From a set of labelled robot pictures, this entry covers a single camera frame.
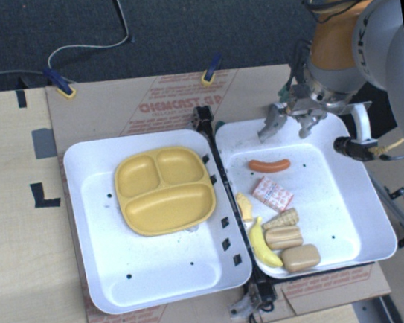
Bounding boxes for yellow divided plate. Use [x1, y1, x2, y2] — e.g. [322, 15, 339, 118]
[109, 140, 222, 243]

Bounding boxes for pale yellow toy food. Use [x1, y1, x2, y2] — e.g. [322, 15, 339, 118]
[234, 190, 257, 224]

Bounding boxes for yellow banana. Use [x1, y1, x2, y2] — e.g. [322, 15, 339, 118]
[246, 214, 285, 272]

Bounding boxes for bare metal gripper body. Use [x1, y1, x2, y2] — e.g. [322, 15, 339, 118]
[280, 76, 353, 124]

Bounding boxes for red and white packet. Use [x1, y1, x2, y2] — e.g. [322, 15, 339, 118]
[249, 172, 297, 217]

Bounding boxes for black cylinder on white bracket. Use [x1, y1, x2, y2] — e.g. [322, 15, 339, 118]
[327, 100, 382, 167]

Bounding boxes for thin black and white rod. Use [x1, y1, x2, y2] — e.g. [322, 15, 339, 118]
[201, 123, 266, 322]

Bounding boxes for tan bread loaf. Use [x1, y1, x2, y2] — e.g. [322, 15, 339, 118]
[279, 242, 323, 275]

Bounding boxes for white plastic tray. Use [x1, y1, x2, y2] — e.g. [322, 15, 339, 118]
[60, 119, 257, 320]
[212, 100, 401, 287]

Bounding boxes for tan ridged toy pastry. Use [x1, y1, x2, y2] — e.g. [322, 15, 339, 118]
[260, 207, 301, 232]

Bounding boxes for orange sausage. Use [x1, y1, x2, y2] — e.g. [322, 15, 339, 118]
[247, 154, 293, 178]

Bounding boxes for black block with thin wires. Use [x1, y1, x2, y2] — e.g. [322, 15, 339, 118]
[243, 277, 280, 315]
[190, 103, 217, 133]

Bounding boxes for tan hot dog bun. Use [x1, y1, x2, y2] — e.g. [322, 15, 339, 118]
[263, 223, 306, 252]

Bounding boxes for brown cardboard board red print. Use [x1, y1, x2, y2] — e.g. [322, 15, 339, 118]
[43, 39, 396, 323]

